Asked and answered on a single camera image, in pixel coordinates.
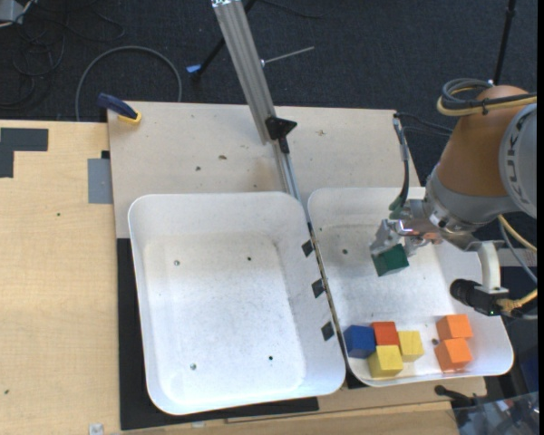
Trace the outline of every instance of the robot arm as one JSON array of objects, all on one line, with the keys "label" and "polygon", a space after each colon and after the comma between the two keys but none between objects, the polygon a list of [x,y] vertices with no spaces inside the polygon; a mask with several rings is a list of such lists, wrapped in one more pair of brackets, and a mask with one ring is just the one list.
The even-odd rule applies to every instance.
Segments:
[{"label": "robot arm", "polygon": [[444,86],[438,110],[460,118],[428,178],[424,198],[407,199],[398,217],[382,221],[371,253],[381,256],[401,241],[407,256],[443,241],[477,252],[483,285],[459,279],[452,295],[493,315],[495,300],[508,293],[500,288],[497,257],[491,255],[496,242],[481,242],[473,232],[508,212],[537,217],[537,103],[535,95],[517,87],[466,81],[453,87],[486,88],[474,101],[452,102]]}]

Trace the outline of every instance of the table surface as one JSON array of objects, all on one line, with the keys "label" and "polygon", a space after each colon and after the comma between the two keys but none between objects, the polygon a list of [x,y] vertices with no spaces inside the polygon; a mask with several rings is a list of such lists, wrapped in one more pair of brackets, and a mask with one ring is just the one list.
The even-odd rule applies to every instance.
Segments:
[{"label": "table surface", "polygon": [[[180,135],[177,145],[189,157],[194,154],[190,143],[203,144],[187,171],[180,169],[186,191],[195,191],[199,184],[201,191],[211,191],[203,185],[213,182],[215,175],[231,191],[277,189],[279,181],[267,168],[276,163],[255,139],[255,126],[254,137],[244,136],[232,149],[234,135],[227,139],[218,135],[222,121],[208,121],[214,115],[220,120],[236,118],[229,127],[237,131],[239,123],[250,122],[248,106],[132,104],[144,110],[146,119],[177,118],[170,121],[175,134],[189,131],[191,121],[195,124],[197,135],[193,139]],[[277,107],[277,114],[298,122],[289,139],[304,201],[322,187],[401,185],[403,167],[391,125],[393,111]],[[119,199],[114,205],[90,203],[87,166],[88,160],[111,149],[113,186],[115,179],[130,181],[129,169],[117,170],[119,160],[114,161],[131,146],[130,140],[118,140],[112,147],[110,135],[114,139],[117,127],[122,126],[111,112],[109,123],[0,121],[0,129],[49,130],[48,151],[15,151],[14,177],[0,179],[0,434],[84,434],[95,423],[102,424],[105,434],[121,432],[116,238],[124,234],[119,219],[133,193],[118,194],[114,189],[113,197]],[[212,145],[197,140],[209,136]],[[230,169],[222,171],[223,166],[244,166],[255,156],[260,171],[250,177],[257,180],[248,179],[249,185],[246,179],[226,180]],[[131,183],[137,182],[132,172]],[[413,165],[411,179],[418,181]],[[118,188],[127,189],[124,182]],[[137,184],[132,190],[146,191]],[[345,434],[368,428],[399,434],[423,433],[423,428],[431,434],[458,433],[450,401],[437,396],[434,385],[343,388],[319,397],[320,410],[314,413],[194,425],[201,425],[206,434],[256,430]],[[452,390],[470,396],[486,393],[481,377],[452,379]],[[197,433],[197,427],[186,423],[141,433],[188,431]]]}]

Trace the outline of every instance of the empty white tray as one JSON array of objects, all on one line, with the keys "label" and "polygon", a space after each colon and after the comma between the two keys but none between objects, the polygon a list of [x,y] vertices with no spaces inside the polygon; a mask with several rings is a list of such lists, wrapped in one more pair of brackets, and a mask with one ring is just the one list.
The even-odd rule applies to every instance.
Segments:
[{"label": "empty white tray", "polygon": [[[347,356],[350,370],[371,386],[504,374],[513,364],[513,351],[500,316],[477,313],[450,295],[456,278],[481,283],[477,254],[449,242],[430,244],[418,248],[402,271],[382,277],[376,273],[369,246],[398,194],[398,188],[321,188],[308,200],[342,332],[352,324],[394,321],[397,330],[419,331],[425,350],[394,377],[373,377],[366,359]],[[410,188],[409,198],[423,195],[424,188]],[[467,314],[474,333],[468,341],[473,360],[462,372],[442,372],[434,354],[435,323],[446,314]]]},{"label": "empty white tray", "polygon": [[147,195],[129,210],[147,387],[170,414],[328,394],[345,378],[301,204]]}]

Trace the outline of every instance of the green block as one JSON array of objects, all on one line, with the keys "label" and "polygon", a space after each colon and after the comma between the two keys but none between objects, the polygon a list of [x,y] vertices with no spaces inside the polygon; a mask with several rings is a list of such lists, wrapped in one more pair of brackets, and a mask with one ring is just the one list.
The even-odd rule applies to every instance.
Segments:
[{"label": "green block", "polygon": [[398,243],[380,255],[371,255],[379,277],[405,269],[409,265],[403,245]]}]

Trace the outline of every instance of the yellow block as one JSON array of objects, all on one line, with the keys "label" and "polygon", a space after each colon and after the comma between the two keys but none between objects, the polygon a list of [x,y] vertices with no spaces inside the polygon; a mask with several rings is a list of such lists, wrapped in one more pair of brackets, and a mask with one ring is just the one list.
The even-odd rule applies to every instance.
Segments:
[{"label": "yellow block", "polygon": [[402,330],[399,334],[399,347],[404,363],[416,361],[425,354],[421,334],[416,330]]},{"label": "yellow block", "polygon": [[393,377],[403,370],[401,351],[396,344],[377,345],[367,361],[373,377]]}]

